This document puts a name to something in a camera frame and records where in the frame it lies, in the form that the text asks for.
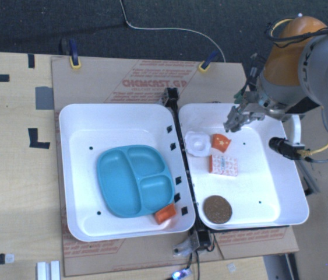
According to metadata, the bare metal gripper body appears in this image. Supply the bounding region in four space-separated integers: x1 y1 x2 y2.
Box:
237 100 287 125

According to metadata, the white and orange carton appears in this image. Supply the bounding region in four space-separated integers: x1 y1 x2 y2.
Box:
209 154 239 177

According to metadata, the white plastic tray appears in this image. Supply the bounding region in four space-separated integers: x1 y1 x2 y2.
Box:
178 102 310 230
58 103 196 243

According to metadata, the brown round biscuit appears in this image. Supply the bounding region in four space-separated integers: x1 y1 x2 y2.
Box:
203 195 234 225

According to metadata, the orange block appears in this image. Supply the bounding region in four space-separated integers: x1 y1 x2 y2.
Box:
153 202 178 225

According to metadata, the blue divided plate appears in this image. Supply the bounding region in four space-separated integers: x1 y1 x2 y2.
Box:
96 144 177 219

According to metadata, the brown cardboard board red print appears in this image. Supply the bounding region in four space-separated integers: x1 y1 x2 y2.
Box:
51 56 300 277

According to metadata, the black cylinder on white bracket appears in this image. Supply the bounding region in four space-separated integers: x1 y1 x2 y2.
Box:
268 114 306 160

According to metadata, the black block with wires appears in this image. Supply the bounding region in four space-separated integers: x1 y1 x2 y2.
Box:
163 87 180 108
191 229 213 251

